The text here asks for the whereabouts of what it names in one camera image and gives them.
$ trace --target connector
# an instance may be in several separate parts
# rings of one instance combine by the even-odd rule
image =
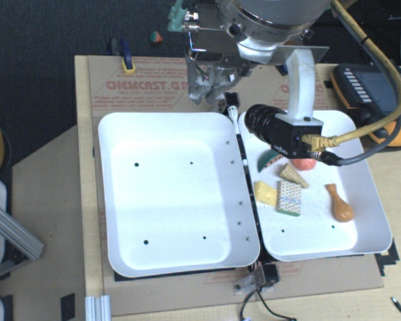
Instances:
[[[311,152],[323,151],[329,147],[339,146],[337,136],[321,136],[319,134],[304,134],[301,141],[310,145]]]
[[[183,30],[182,22],[184,21],[184,16],[186,15],[187,8],[181,8],[184,0],[176,0],[174,6],[168,14],[168,31],[169,32],[181,32]]]
[[[272,286],[281,280],[279,277],[278,268],[274,263],[264,263],[261,267],[263,268],[263,272],[265,274],[265,286]]]
[[[311,157],[326,165],[333,165],[335,167],[341,166],[339,161],[342,160],[342,158],[330,151],[314,152],[311,153]]]

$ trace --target yellow cheese block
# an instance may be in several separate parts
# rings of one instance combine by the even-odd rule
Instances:
[[[265,203],[266,205],[276,206],[278,190],[272,188],[263,181],[254,183],[254,197],[257,202]]]

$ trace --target small green object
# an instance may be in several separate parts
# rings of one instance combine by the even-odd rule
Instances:
[[[174,6],[168,14],[168,31],[169,32],[181,32],[182,22],[184,21],[184,16],[186,15],[187,8],[181,8],[183,0],[176,0]]]
[[[257,170],[260,173],[263,169],[270,167],[274,162],[281,158],[282,154],[276,152],[275,150],[269,149],[264,152],[257,161]]]
[[[150,43],[162,43],[163,38],[157,31],[155,31],[150,34],[148,40],[150,41]]]

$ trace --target black camera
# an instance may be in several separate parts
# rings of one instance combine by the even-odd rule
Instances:
[[[310,126],[310,120],[294,120],[291,123],[280,118],[286,114],[277,107],[255,104],[245,114],[245,126],[250,133],[287,158],[311,158],[309,145],[302,142],[301,137],[304,134],[321,134],[322,126]]]

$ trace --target black floor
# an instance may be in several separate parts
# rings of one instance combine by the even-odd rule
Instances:
[[[174,0],[0,0],[0,125],[12,163],[76,124],[75,55],[106,54],[110,37],[127,37],[134,56],[182,57],[185,36],[166,31]],[[361,0],[351,14],[400,64],[401,0]],[[369,59],[329,11],[312,27],[311,45],[328,45],[328,63]],[[153,47],[151,32],[164,41]]]

